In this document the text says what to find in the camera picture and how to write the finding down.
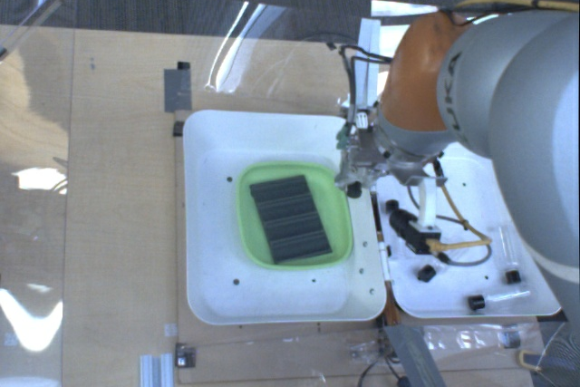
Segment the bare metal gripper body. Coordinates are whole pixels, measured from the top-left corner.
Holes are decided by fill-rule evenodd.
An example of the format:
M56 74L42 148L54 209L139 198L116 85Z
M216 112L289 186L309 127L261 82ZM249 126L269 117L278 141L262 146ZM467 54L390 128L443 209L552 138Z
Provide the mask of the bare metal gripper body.
M435 179L436 186L441 187L447 178L425 171L437 156L435 151L414 154L403 149L379 125L354 128L351 134L343 136L343 159L348 158L354 166L354 183L344 190L370 189L385 176L393 176L403 186L419 186L424 179Z

